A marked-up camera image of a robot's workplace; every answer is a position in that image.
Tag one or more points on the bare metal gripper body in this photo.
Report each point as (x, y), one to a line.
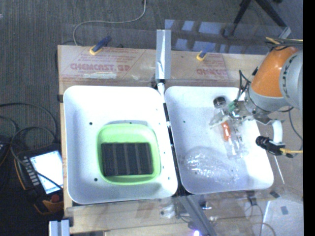
(246, 112)

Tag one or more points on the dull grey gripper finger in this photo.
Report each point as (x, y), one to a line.
(236, 128)
(219, 122)

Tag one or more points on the clear bottle with orange label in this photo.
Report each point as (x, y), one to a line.
(232, 146)

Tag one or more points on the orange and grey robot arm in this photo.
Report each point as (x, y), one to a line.
(267, 77)

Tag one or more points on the white plastic tray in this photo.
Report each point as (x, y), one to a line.
(194, 117)
(81, 141)

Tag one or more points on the crushed clear plastic bottle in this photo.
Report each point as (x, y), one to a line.
(209, 166)

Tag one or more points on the green plastic bowl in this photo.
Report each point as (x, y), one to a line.
(128, 133)

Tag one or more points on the black ribbed rectangular block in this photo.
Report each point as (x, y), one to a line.
(126, 159)

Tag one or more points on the brown cardboard board red print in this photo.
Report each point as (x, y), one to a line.
(103, 67)

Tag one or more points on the black cylinder on white bracket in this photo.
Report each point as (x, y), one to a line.
(269, 143)

